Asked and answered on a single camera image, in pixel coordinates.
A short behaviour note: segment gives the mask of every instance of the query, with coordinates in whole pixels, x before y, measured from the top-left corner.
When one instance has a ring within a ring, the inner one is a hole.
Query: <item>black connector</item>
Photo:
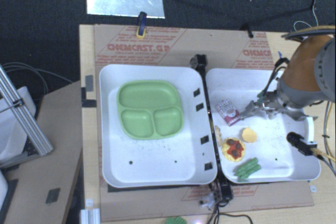
[[[313,155],[311,149],[313,147],[317,147],[317,144],[308,145],[303,141],[303,139],[304,138],[302,135],[299,135],[294,132],[290,132],[289,134],[287,134],[287,141],[293,147],[296,147],[299,150],[299,152],[301,152],[304,156]]]

